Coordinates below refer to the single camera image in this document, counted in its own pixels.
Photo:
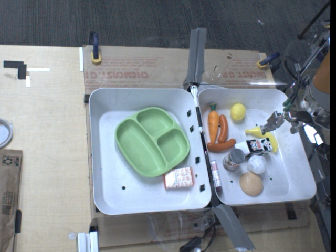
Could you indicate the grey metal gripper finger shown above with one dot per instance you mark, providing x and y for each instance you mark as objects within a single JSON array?
[
  {"x": 275, "y": 116},
  {"x": 268, "y": 128}
]

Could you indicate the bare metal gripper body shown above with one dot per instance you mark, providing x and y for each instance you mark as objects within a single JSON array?
[{"x": 313, "y": 115}]

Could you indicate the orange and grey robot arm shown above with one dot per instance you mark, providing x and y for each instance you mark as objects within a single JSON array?
[{"x": 322, "y": 80}]

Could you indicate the yellow banana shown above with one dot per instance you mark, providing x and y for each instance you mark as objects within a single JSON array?
[{"x": 253, "y": 132}]

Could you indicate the cow print milk carton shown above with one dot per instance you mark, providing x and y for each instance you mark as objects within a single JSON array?
[{"x": 256, "y": 146}]

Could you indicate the yellow lemon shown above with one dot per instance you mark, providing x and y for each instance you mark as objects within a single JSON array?
[{"x": 238, "y": 111}]

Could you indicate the white ball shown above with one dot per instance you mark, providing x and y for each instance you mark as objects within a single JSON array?
[{"x": 257, "y": 164}]

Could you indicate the orange sausage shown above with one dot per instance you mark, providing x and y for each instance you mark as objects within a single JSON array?
[
  {"x": 220, "y": 146},
  {"x": 223, "y": 128}
]

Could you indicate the small grey can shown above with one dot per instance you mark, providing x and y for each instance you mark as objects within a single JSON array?
[{"x": 232, "y": 161}]

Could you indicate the white plastic tray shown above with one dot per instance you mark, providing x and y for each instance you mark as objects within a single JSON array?
[
  {"x": 131, "y": 195},
  {"x": 291, "y": 172}
]

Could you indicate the orange carrot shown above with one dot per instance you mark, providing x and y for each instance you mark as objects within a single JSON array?
[{"x": 213, "y": 122}]

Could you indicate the tan bread bun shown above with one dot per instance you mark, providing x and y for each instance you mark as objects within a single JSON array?
[{"x": 251, "y": 184}]

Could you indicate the pink and white tube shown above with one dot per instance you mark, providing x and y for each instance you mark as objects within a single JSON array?
[{"x": 216, "y": 176}]

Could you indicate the pink and white carton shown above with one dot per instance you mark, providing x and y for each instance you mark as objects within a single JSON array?
[{"x": 179, "y": 178}]

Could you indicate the brown cardboard board red print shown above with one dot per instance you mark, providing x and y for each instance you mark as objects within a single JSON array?
[{"x": 157, "y": 67}]

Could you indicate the green divided plate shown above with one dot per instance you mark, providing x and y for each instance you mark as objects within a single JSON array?
[{"x": 136, "y": 146}]

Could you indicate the brown paper bag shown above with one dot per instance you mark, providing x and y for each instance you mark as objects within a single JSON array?
[{"x": 9, "y": 193}]

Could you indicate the black cylinder on white bracket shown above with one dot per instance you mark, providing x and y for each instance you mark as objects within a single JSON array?
[{"x": 313, "y": 134}]

